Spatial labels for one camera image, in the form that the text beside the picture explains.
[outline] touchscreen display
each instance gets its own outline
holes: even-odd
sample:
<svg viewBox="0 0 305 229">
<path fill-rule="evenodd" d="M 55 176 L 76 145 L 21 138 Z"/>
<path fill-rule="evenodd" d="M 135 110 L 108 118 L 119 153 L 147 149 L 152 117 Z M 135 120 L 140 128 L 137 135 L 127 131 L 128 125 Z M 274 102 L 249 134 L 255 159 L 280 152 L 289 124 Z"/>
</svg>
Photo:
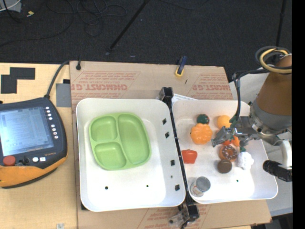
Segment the touchscreen display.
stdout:
<svg viewBox="0 0 305 229">
<path fill-rule="evenodd" d="M 3 156 L 53 147 L 42 107 L 0 112 Z"/>
</svg>

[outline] black floor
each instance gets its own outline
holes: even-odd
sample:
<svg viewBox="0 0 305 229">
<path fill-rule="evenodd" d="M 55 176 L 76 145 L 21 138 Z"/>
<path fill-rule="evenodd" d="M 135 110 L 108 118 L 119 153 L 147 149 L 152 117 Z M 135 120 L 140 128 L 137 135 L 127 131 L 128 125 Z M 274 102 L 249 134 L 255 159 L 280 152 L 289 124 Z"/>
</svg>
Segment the black floor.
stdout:
<svg viewBox="0 0 305 229">
<path fill-rule="evenodd" d="M 2 8 L 0 62 L 176 64 L 187 56 L 188 65 L 225 67 L 231 81 L 260 67 L 262 47 L 292 51 L 292 0 L 148 0 L 106 55 L 143 3 L 22 0 L 19 11 Z"/>
</svg>

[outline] emergency stop button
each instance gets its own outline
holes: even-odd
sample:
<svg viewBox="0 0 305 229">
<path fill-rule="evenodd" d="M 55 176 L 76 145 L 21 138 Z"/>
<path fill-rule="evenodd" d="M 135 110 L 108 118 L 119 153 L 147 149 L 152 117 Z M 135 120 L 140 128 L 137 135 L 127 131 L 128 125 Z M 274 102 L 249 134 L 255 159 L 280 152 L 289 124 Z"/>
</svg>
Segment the emergency stop button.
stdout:
<svg viewBox="0 0 305 229">
<path fill-rule="evenodd" d="M 13 155 L 5 156 L 3 163 L 4 166 L 14 166 L 16 164 L 16 158 Z"/>
</svg>

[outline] silver can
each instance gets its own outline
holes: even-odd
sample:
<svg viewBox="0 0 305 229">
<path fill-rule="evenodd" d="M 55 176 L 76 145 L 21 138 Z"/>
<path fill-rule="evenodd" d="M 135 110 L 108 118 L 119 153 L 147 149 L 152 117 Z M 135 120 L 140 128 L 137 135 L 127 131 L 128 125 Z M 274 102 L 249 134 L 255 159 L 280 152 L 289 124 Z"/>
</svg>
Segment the silver can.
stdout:
<svg viewBox="0 0 305 229">
<path fill-rule="evenodd" d="M 211 187 L 210 180 L 206 177 L 198 177 L 190 186 L 190 192 L 195 197 L 201 197 Z"/>
</svg>

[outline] chocolate donut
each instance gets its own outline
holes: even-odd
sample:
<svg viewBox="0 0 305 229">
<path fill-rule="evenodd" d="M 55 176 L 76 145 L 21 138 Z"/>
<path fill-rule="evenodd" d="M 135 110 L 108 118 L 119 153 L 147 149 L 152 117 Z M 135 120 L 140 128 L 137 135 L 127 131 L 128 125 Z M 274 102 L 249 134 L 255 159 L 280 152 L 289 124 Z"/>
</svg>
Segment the chocolate donut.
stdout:
<svg viewBox="0 0 305 229">
<path fill-rule="evenodd" d="M 220 159 L 227 159 L 233 162 L 237 159 L 237 151 L 231 145 L 222 146 L 219 150 L 219 157 Z"/>
</svg>

